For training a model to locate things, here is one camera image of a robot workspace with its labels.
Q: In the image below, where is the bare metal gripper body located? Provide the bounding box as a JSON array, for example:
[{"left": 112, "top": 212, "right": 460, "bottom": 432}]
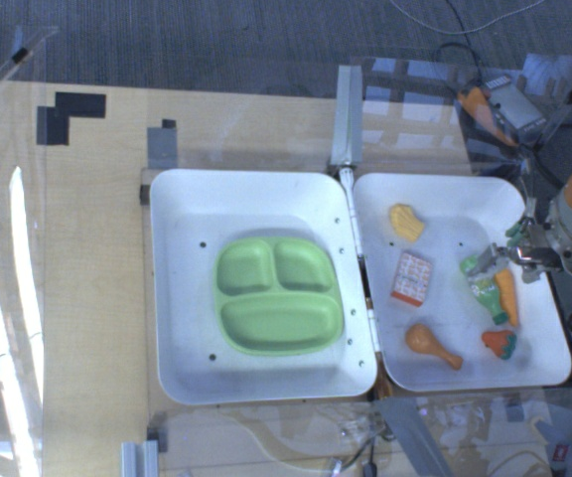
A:
[{"left": 522, "top": 219, "right": 566, "bottom": 285}]

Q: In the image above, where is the green plastic bottle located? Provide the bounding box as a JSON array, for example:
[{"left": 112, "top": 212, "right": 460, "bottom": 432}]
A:
[{"left": 459, "top": 253, "right": 510, "bottom": 327}]

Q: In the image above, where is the white plastic tray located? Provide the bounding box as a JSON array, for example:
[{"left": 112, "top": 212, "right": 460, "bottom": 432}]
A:
[
  {"left": 353, "top": 172, "right": 572, "bottom": 394},
  {"left": 148, "top": 168, "right": 379, "bottom": 406}
]

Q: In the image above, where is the green divided plate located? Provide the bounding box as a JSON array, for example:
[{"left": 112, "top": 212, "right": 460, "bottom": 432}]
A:
[{"left": 213, "top": 237, "right": 345, "bottom": 357}]

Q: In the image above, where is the orange and white carton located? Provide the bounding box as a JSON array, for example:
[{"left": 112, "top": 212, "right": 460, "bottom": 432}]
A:
[{"left": 389, "top": 250, "right": 434, "bottom": 309}]

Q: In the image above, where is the thin black and white rod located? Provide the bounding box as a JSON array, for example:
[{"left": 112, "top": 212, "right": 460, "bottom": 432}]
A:
[{"left": 338, "top": 165, "right": 383, "bottom": 355}]

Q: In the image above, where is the red strawberry with green leaves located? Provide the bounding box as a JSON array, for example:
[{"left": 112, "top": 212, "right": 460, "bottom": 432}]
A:
[{"left": 481, "top": 329, "right": 518, "bottom": 361}]

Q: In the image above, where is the orange carrot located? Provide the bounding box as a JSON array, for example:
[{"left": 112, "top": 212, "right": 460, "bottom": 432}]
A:
[{"left": 494, "top": 267, "right": 520, "bottom": 328}]

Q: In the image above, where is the yellow toy corn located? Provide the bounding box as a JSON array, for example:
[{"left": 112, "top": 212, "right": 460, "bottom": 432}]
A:
[{"left": 388, "top": 203, "right": 426, "bottom": 243}]

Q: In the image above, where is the orange toy chicken drumstick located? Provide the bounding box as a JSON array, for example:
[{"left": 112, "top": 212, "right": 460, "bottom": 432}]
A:
[{"left": 404, "top": 322, "right": 465, "bottom": 372}]

